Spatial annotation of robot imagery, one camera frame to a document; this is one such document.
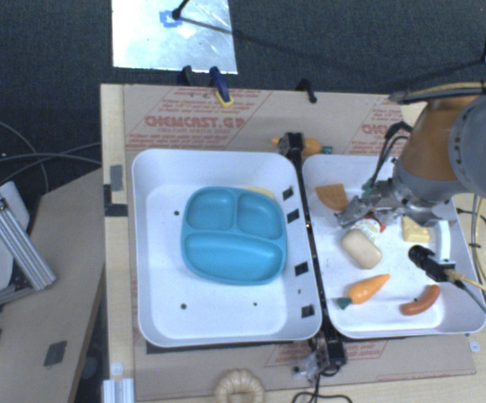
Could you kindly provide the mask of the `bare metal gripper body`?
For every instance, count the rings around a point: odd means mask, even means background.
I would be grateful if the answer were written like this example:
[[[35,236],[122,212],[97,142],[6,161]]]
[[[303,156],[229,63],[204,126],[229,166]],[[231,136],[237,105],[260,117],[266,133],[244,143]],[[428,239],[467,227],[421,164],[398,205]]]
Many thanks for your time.
[[[436,203],[422,200],[399,179],[377,181],[368,199],[372,210],[408,216],[422,227],[440,220],[433,212]]]

